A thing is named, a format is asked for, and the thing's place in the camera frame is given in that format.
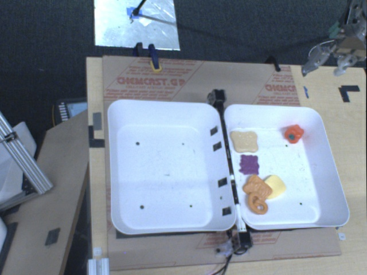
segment toy food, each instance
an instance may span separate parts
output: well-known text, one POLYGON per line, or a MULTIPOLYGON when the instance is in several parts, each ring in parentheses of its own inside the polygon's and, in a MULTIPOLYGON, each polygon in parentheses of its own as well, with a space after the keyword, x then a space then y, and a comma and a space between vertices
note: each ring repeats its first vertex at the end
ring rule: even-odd
POLYGON ((237 153, 254 153, 259 149, 257 146, 257 134, 253 131, 232 131, 231 139, 237 153))
POLYGON ((298 124, 296 124, 289 127, 284 135, 291 144, 295 144, 302 137, 303 133, 304 130, 301 129, 298 124))
POLYGON ((265 179, 265 183, 272 189, 272 193, 268 196, 268 199, 274 199, 284 193, 287 189, 284 182, 277 175, 270 175, 265 179))
POLYGON ((242 174, 259 174, 259 163, 257 156, 241 155, 240 172, 242 174))
POLYGON ((272 189, 260 177, 251 175, 243 191, 248 194, 248 205, 253 212, 263 215, 268 211, 265 200, 272 194, 272 189))

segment white tray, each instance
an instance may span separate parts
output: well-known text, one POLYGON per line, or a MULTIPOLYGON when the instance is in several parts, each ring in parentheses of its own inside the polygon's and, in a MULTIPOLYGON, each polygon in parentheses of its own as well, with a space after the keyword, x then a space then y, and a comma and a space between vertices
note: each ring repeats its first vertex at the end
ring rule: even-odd
POLYGON ((287 190, 266 200, 268 212, 253 213, 242 190, 250 175, 239 172, 240 155, 229 141, 241 216, 254 229, 290 229, 341 226, 349 209, 320 115, 311 108, 264 105, 231 105, 225 110, 228 137, 231 131, 254 131, 259 150, 259 176, 277 175, 287 190), (284 137, 287 127, 298 124, 304 134, 296 144, 284 137))
POLYGON ((111 216, 119 231, 220 231, 233 226, 227 157, 213 107, 119 100, 108 109, 108 130, 111 216), (221 148, 214 150, 219 143, 221 148), (227 183, 218 186, 223 179, 227 183))
POLYGON ((236 213, 220 117, 210 105, 119 100, 108 109, 111 217, 126 234, 230 229, 240 215, 254 229, 341 226, 349 210, 321 117, 304 107, 231 105, 227 133, 255 131, 259 176, 287 186, 265 215, 254 214, 242 186, 240 154, 229 141, 240 213, 236 213), (304 129, 296 144, 284 138, 304 129))

